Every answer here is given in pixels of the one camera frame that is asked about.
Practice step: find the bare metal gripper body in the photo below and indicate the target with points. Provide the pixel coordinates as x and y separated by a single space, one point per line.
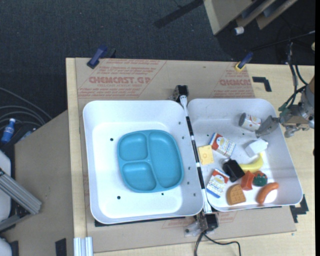
296 117

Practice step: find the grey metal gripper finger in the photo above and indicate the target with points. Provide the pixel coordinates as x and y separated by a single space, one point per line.
267 126
290 130

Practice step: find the white and orange can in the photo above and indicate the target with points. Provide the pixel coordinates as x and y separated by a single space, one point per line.
250 121

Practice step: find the yellow banana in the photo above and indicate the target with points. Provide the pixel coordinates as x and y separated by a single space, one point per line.
253 166

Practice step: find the white orange blue carton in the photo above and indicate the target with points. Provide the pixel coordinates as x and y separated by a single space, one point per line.
222 145
217 183

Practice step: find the white plastic tray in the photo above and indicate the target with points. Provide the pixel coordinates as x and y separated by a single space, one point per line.
100 112
220 112

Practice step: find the red tomato with green top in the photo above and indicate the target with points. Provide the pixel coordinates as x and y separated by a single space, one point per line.
260 179

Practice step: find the black carton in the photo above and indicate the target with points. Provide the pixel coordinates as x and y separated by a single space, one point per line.
233 170

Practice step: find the orange sausage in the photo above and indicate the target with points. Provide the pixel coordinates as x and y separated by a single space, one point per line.
267 192

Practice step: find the yellow cheese wedge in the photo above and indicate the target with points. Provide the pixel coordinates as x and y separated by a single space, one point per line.
205 155

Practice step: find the brown waffle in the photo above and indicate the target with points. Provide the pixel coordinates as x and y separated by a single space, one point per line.
236 195

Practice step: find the thin black and white rod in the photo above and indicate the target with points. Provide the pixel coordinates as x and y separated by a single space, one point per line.
191 130

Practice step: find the blue divided plate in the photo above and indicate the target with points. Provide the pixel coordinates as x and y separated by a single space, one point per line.
150 160

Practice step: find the brown cardboard board red print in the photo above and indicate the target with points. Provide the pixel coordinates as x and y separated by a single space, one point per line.
125 80

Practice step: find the blue plastic bottle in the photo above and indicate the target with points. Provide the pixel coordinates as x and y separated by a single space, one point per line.
7 131

